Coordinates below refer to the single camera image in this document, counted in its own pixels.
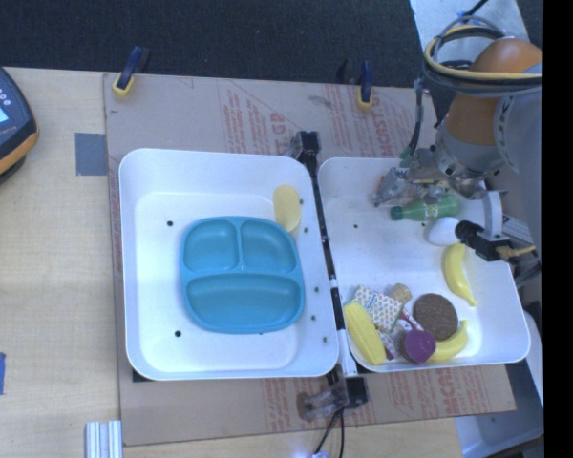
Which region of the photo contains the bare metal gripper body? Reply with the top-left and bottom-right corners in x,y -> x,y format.
401,146 -> 489,200

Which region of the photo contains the green bottle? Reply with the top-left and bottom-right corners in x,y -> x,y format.
389,194 -> 461,222

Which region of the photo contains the white egg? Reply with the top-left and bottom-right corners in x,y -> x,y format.
423,216 -> 461,248

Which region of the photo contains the white plastic tray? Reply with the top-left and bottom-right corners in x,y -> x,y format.
117,147 -> 341,383
316,156 -> 532,374

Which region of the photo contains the yellow banana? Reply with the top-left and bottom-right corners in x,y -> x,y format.
426,319 -> 471,364
441,241 -> 479,308

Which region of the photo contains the thin black and white rod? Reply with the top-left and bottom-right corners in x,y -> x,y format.
307,153 -> 359,378

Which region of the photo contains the pale yellow crisp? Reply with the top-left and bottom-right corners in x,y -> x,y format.
272,184 -> 304,235

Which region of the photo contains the small tan biscuit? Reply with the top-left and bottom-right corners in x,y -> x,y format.
389,281 -> 414,305

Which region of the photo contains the orange patterned carton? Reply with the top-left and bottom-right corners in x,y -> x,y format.
352,284 -> 405,334

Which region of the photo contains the brown round biscuit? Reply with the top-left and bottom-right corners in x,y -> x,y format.
412,292 -> 460,343

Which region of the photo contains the yellow corn cob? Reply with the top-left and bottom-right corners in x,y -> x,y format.
342,301 -> 389,366

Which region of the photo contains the purple iced doughnut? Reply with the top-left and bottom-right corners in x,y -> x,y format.
399,328 -> 437,365

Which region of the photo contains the red and white packet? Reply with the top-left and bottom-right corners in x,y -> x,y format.
378,312 -> 425,362

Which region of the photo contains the blue divided plate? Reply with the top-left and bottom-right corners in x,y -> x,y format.
179,215 -> 308,336

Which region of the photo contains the brown cardboard board red print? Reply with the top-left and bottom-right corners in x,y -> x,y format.
102,73 -> 518,448

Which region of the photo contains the black cylinder on white bracket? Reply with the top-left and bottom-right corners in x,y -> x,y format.
454,190 -> 513,262

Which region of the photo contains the black block with thin wires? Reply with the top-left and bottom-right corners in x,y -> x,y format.
289,130 -> 322,162
297,374 -> 370,421

